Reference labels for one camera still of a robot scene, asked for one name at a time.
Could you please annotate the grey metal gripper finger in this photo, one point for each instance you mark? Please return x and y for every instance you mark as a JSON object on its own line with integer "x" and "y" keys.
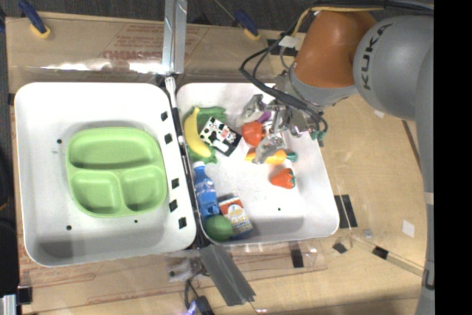
{"x": 268, "y": 147}
{"x": 252, "y": 107}

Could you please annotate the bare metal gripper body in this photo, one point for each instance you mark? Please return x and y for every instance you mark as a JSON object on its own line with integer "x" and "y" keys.
{"x": 295, "y": 120}

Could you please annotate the orange toy strawberry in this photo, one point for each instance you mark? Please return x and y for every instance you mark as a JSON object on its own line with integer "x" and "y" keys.
{"x": 282, "y": 179}

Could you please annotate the black and white cow carton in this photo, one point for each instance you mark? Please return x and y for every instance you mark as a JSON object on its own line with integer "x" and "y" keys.
{"x": 219, "y": 134}

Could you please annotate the orange toy pepper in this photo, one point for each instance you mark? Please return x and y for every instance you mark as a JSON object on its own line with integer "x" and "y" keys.
{"x": 252, "y": 133}

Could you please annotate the blue plastic bottle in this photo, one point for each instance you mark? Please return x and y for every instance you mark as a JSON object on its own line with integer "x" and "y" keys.
{"x": 205, "y": 192}

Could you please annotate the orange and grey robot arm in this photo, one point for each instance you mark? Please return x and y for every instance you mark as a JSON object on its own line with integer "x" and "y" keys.
{"x": 391, "y": 59}

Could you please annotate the brown cardboard board red print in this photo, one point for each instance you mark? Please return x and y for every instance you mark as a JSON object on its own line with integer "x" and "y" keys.
{"x": 92, "y": 44}

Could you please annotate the green divided plate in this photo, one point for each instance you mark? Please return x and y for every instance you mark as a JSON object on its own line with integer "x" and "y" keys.
{"x": 114, "y": 169}

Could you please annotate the white plastic tray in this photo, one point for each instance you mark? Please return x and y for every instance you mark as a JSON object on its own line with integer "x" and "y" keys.
{"x": 40, "y": 158}
{"x": 258, "y": 203}

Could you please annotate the green toy lime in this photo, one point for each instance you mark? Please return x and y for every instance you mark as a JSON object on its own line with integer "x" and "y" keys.
{"x": 219, "y": 228}

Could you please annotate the orange and white carton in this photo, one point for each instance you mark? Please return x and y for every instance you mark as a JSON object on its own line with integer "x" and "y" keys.
{"x": 236, "y": 215}

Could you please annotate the purple toy eggplant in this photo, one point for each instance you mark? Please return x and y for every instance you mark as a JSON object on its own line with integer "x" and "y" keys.
{"x": 265, "y": 117}

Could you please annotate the yellow carrot with green top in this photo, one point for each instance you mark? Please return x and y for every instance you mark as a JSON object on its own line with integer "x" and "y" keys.
{"x": 276, "y": 157}

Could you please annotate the yellow banana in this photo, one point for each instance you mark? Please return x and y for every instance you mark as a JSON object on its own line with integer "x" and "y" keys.
{"x": 193, "y": 138}

